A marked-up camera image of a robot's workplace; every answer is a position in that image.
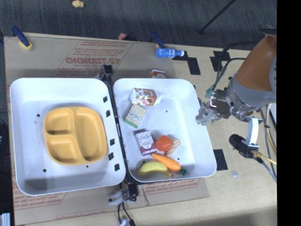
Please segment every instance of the toy banana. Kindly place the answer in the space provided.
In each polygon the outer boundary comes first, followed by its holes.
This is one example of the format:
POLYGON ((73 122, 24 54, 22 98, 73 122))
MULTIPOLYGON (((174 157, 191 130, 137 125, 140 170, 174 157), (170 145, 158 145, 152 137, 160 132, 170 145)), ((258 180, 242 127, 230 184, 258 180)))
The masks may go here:
POLYGON ((167 174, 168 176, 172 176, 172 173, 170 171, 168 171, 166 165, 164 165, 163 163, 159 162, 159 161, 149 161, 144 163, 138 173, 139 175, 145 175, 147 173, 150 172, 162 172, 167 174))

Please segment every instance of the plastic water bottle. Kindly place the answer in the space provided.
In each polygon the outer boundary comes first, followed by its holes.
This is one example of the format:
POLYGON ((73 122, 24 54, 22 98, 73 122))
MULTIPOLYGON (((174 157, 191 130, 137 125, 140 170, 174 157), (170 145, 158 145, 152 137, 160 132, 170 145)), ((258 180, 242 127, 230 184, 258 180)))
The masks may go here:
POLYGON ((183 50, 175 50, 174 48, 157 48, 156 56, 158 58, 174 58, 176 56, 184 56, 183 50))

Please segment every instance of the toy carrot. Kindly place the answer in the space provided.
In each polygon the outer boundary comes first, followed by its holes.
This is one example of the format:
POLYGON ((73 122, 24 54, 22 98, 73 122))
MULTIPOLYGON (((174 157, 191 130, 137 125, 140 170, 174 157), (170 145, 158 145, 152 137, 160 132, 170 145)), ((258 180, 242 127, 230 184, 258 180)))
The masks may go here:
POLYGON ((181 171, 181 173, 184 175, 186 173, 185 169, 181 169, 181 165, 175 161, 174 159, 161 155, 161 154, 157 154, 157 153, 152 153, 151 156, 153 158, 155 158, 157 161, 163 163, 166 165, 166 167, 171 170, 171 171, 181 171))

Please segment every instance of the snack box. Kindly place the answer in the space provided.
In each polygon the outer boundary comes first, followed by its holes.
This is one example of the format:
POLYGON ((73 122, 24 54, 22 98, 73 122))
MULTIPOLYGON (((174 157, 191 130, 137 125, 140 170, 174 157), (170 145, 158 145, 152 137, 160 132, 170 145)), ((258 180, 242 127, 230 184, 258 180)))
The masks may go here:
POLYGON ((216 161, 206 126, 196 123, 200 105, 190 82, 181 79, 119 79, 113 85, 113 92, 123 145, 119 142, 115 108, 112 108, 114 103, 108 87, 101 80, 21 78, 11 84, 12 143, 16 182, 21 191, 35 196, 117 185, 126 175, 122 146, 129 173, 140 183, 201 178, 215 173, 216 161), (132 106, 130 94, 133 88, 153 89, 162 95, 159 104, 142 105, 146 113, 138 128, 124 121, 132 106), (45 117, 55 109, 73 107, 90 108, 99 114, 103 122, 105 143, 102 145, 107 148, 105 155, 98 156, 97 160, 80 157, 80 163, 67 164, 58 163, 49 155, 45 141, 45 117), (141 154, 135 139, 140 130, 148 130, 154 141, 161 135, 181 140, 172 157, 187 170, 185 176, 177 173, 171 177, 162 173, 139 176, 141 165, 154 160, 151 155, 141 154))

